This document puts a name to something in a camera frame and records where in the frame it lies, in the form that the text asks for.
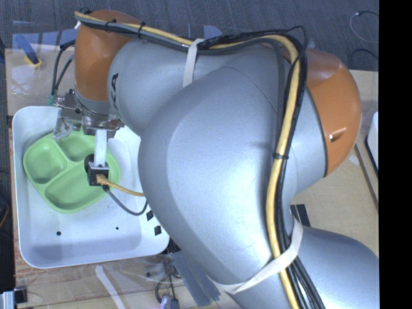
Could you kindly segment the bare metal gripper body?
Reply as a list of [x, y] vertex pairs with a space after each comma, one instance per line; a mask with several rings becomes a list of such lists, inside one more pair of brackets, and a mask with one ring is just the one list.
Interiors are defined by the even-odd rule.
[[55, 96], [54, 105], [59, 108], [57, 119], [71, 122], [72, 131], [82, 130], [85, 135], [95, 136], [99, 129], [103, 129], [108, 132], [108, 138], [113, 138], [124, 127], [108, 100], [89, 100], [74, 89]]

